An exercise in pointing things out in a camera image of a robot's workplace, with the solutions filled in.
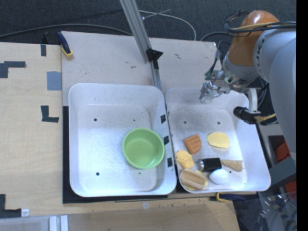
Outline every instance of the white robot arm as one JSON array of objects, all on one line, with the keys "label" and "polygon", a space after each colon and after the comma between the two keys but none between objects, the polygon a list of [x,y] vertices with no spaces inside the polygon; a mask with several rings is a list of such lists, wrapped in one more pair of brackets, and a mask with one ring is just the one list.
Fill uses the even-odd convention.
[{"label": "white robot arm", "polygon": [[234,114],[247,123],[257,123],[255,117],[260,112],[255,105],[256,92],[248,86],[260,76],[269,83],[272,105],[285,140],[296,151],[296,23],[280,23],[266,11],[244,13],[247,15],[239,28],[231,30],[229,23],[240,13],[227,18],[226,29],[237,33],[222,70],[212,71],[203,84],[200,101],[210,102],[230,90],[247,93],[249,108],[237,107]]}]

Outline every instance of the yellow toy potato slice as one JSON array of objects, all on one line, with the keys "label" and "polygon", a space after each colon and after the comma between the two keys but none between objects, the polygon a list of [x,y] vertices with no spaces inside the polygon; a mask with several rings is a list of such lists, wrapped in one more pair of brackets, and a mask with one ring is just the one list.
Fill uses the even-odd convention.
[{"label": "yellow toy potato slice", "polygon": [[207,142],[215,147],[218,148],[229,148],[229,138],[228,136],[223,132],[213,132],[210,133],[207,137]]}]

